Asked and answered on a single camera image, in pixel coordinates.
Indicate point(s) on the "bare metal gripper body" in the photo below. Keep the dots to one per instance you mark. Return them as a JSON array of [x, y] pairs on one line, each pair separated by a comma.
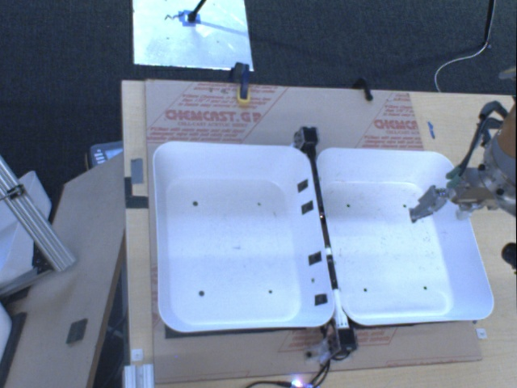
[[476, 195]]

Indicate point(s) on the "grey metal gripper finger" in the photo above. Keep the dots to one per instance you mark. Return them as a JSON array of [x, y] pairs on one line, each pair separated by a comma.
[[420, 212], [434, 195]]

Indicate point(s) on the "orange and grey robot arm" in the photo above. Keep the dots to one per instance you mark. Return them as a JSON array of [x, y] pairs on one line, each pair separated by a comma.
[[508, 136]]

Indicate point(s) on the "white plastic tray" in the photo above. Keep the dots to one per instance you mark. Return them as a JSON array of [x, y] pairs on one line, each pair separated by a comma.
[[230, 241], [387, 249]]

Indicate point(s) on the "thin black and white rod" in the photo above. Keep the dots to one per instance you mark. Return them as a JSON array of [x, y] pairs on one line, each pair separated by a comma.
[[323, 224]]

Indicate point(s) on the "brown cardboard board, red print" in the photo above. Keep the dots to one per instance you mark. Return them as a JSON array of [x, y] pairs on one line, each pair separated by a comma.
[[274, 107]]

